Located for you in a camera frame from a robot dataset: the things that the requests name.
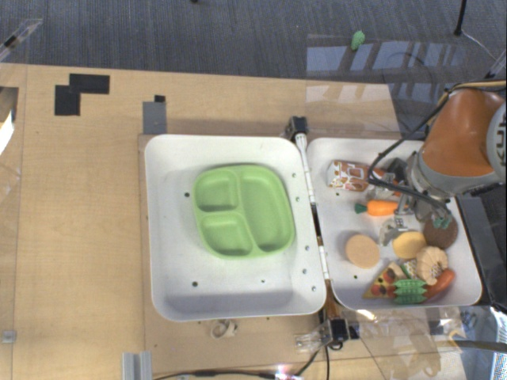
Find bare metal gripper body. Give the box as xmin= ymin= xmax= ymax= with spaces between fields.
xmin=395 ymin=190 xmax=453 ymax=230

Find yellow round bread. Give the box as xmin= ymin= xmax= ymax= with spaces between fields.
xmin=391 ymin=230 xmax=428 ymax=260

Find orange carrot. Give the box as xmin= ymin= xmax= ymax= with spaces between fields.
xmin=353 ymin=198 xmax=400 ymax=218

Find tan round biscuit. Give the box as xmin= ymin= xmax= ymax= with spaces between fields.
xmin=344 ymin=233 xmax=382 ymax=270

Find brown round biscuit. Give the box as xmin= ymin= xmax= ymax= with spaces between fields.
xmin=421 ymin=215 xmax=459 ymax=251

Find white plastic tray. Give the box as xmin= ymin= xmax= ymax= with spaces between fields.
xmin=306 ymin=137 xmax=484 ymax=310
xmin=143 ymin=133 xmax=328 ymax=324

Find pizza slice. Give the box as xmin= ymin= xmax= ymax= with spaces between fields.
xmin=362 ymin=264 xmax=402 ymax=301

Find green pea pods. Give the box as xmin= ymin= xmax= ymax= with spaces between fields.
xmin=391 ymin=278 xmax=429 ymax=306

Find orange and white carton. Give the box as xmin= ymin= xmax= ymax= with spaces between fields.
xmin=326 ymin=160 xmax=372 ymax=193

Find red sausage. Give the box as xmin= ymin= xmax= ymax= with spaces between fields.
xmin=425 ymin=268 xmax=456 ymax=302

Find black and white thin rod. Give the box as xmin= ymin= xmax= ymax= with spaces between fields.
xmin=295 ymin=131 xmax=332 ymax=281

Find green divided plate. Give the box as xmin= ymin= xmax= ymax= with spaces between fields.
xmin=191 ymin=163 xmax=296 ymax=259

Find green grapes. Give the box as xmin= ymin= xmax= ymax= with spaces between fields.
xmin=349 ymin=29 xmax=367 ymax=51

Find beige curled strip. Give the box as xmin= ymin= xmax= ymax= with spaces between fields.
xmin=209 ymin=318 xmax=239 ymax=340

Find black block with thin wires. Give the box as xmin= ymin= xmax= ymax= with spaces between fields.
xmin=288 ymin=115 xmax=310 ymax=136
xmin=327 ymin=317 xmax=360 ymax=351

